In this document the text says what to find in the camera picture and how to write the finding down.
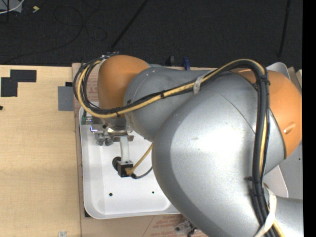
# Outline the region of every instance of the black pole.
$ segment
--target black pole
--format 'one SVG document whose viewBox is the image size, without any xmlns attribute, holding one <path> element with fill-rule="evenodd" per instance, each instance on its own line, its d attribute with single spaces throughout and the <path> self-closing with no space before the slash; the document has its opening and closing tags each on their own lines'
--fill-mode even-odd
<svg viewBox="0 0 316 237">
<path fill-rule="evenodd" d="M 285 34 L 286 34 L 286 27 L 287 27 L 287 21 L 288 21 L 288 15 L 290 12 L 290 7 L 291 7 L 291 0 L 287 0 L 287 5 L 286 5 L 286 10 L 285 10 L 285 19 L 284 19 L 284 26 L 283 26 L 283 33 L 282 33 L 282 39 L 281 39 L 281 45 L 280 49 L 278 52 L 278 57 L 280 57 L 283 53 L 283 46 L 284 46 L 284 41 L 285 41 Z"/>
<path fill-rule="evenodd" d="M 132 19 L 128 22 L 128 24 L 125 26 L 121 34 L 118 36 L 118 38 L 113 42 L 113 44 L 109 47 L 108 51 L 113 52 L 114 47 L 117 45 L 117 43 L 120 41 L 120 39 L 123 37 L 123 35 L 127 32 L 128 28 L 133 24 L 137 16 L 140 14 L 140 12 L 144 9 L 146 4 L 149 2 L 149 0 L 144 0 L 142 5 L 139 7 L 135 15 L 132 17 Z"/>
</svg>

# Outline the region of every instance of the black fabric backdrop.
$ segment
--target black fabric backdrop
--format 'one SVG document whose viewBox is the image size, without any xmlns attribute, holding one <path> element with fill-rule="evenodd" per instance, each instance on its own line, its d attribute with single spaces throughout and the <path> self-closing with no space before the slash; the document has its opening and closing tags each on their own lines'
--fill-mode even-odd
<svg viewBox="0 0 316 237">
<path fill-rule="evenodd" d="M 106 54 L 144 0 L 25 0 L 0 14 L 0 64 L 71 66 Z M 303 0 L 149 0 L 114 48 L 164 65 L 240 59 L 302 69 Z M 284 21 L 288 11 L 282 55 Z"/>
</svg>

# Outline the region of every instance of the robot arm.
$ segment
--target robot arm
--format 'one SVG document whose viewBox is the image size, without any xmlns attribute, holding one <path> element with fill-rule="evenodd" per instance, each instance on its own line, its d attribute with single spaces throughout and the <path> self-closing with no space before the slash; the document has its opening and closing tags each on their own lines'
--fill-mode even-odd
<svg viewBox="0 0 316 237">
<path fill-rule="evenodd" d="M 81 105 L 153 142 L 156 179 L 185 217 L 209 236 L 256 235 L 269 213 L 263 176 L 302 139 L 302 96 L 286 77 L 250 60 L 177 71 L 116 55 L 100 66 L 97 108 L 80 91 L 88 71 Z M 303 236 L 303 201 L 277 197 L 267 236 Z"/>
</svg>

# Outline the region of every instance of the black carpet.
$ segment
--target black carpet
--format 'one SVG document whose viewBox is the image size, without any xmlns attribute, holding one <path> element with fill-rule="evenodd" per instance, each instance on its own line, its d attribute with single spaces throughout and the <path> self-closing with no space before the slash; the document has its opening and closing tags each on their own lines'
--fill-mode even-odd
<svg viewBox="0 0 316 237">
<path fill-rule="evenodd" d="M 161 65 L 186 56 L 192 67 L 249 58 L 302 69 L 303 0 L 144 1 L 24 0 L 21 12 L 0 14 L 0 64 L 71 66 L 112 46 Z"/>
</svg>

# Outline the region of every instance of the light wood surface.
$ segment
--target light wood surface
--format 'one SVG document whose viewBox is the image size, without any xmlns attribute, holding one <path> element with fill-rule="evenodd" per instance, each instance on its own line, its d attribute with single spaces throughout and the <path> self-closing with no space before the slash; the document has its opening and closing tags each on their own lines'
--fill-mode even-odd
<svg viewBox="0 0 316 237">
<path fill-rule="evenodd" d="M 58 86 L 71 67 L 0 66 L 37 70 L 17 97 L 0 97 L 0 236 L 80 236 L 74 112 L 58 111 Z"/>
</svg>

